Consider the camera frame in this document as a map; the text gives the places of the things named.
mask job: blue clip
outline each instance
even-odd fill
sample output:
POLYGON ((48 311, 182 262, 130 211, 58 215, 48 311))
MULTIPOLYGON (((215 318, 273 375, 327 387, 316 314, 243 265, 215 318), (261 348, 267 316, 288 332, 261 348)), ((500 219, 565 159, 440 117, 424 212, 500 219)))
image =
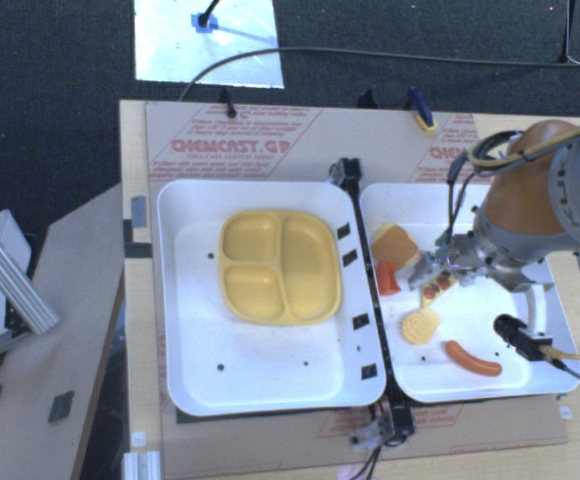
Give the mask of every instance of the blue clip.
POLYGON ((426 101, 426 98, 419 92, 416 87, 410 87, 408 89, 408 102, 406 108, 410 108, 414 104, 417 108, 418 114, 415 116, 419 126, 423 128, 426 132, 432 132, 437 129, 437 123, 435 123, 432 117, 432 111, 430 110, 430 105, 426 101))
POLYGON ((202 12, 199 12, 197 14, 190 15, 190 21, 192 22, 192 26, 195 28, 197 33, 199 33, 199 34, 212 34, 213 30, 219 30, 219 22, 217 21, 217 18, 215 16, 213 16, 212 14, 210 15, 210 18, 208 19, 207 26, 202 27, 201 25, 199 25, 199 17, 202 14, 203 14, 202 12))

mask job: yellow bowl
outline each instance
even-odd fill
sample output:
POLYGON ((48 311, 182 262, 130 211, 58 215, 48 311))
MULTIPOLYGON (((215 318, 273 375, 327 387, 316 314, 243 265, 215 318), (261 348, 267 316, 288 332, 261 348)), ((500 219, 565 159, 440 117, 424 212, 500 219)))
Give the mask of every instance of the yellow bowl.
POLYGON ((316 324, 341 303, 334 236, 306 213, 234 214, 221 230, 219 276, 230 310, 260 324, 316 324))

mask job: toy sausage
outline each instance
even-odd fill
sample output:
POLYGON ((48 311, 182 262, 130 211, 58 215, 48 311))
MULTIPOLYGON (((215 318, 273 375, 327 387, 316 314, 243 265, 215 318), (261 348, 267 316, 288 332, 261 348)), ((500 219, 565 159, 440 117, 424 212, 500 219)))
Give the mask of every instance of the toy sausage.
POLYGON ((474 357, 454 340, 446 343, 445 350, 446 354, 466 370, 489 377, 496 377, 501 374, 501 365, 499 363, 484 361, 483 359, 474 357))

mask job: white tray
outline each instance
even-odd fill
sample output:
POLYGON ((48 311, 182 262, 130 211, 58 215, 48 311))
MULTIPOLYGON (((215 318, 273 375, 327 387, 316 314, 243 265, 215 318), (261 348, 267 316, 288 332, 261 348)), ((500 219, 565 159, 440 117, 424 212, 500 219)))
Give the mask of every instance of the white tray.
POLYGON ((197 415, 350 407, 376 401, 386 377, 354 218, 347 194, 327 183, 178 180, 157 200, 172 401, 197 415), (217 248, 224 222, 247 209, 310 213, 337 239, 342 302, 315 325, 246 322, 226 306, 217 248), (343 266, 342 257, 357 259, 343 266), (367 315, 354 329, 353 319, 367 315))
MULTIPOLYGON (((455 232, 465 233, 472 226, 470 209, 483 201, 488 187, 471 185, 459 213, 455 232)), ((435 239, 447 227, 446 185, 376 184, 362 194, 361 206, 371 241, 382 224, 399 224, 415 239, 420 250, 434 250, 435 239)), ((490 279, 477 279, 474 285, 456 285, 432 307, 441 318, 433 339, 414 346, 403 339, 402 319, 420 307, 419 291, 408 289, 413 267, 397 272, 402 291, 381 297, 388 345, 399 386, 421 402, 446 402, 507 396, 563 393, 574 389, 578 380, 548 363, 528 362, 513 348, 508 348, 495 333, 493 322, 502 313, 527 322, 527 303, 522 294, 510 294, 490 279), (457 340, 473 355, 497 361, 503 371, 498 377, 485 377, 455 364, 443 350, 447 340, 457 340)), ((547 262, 525 267, 526 275, 538 282, 553 282, 547 262)), ((554 346, 574 351, 575 344, 566 321, 556 288, 546 292, 548 335, 554 346)), ((580 372, 579 361, 568 366, 580 372)))

